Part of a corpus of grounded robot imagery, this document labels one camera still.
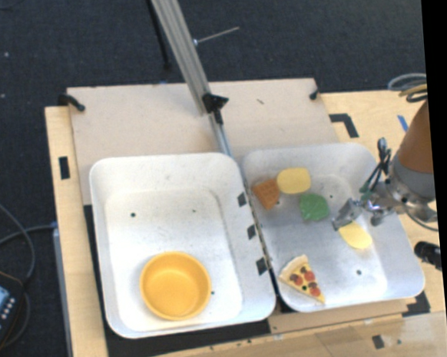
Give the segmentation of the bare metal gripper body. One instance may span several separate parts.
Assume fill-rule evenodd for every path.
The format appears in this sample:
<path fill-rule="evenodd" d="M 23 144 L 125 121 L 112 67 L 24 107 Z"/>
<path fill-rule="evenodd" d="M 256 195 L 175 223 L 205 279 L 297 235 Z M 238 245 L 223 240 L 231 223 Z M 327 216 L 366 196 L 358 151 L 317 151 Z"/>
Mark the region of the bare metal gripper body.
<path fill-rule="evenodd" d="M 404 213 L 416 223 L 437 222 L 438 214 L 430 207 L 436 195 L 434 180 L 416 180 L 413 185 L 415 189 L 396 178 L 378 182 L 370 188 L 364 185 L 363 207 L 370 214 L 373 210 L 392 208 L 395 213 Z"/>

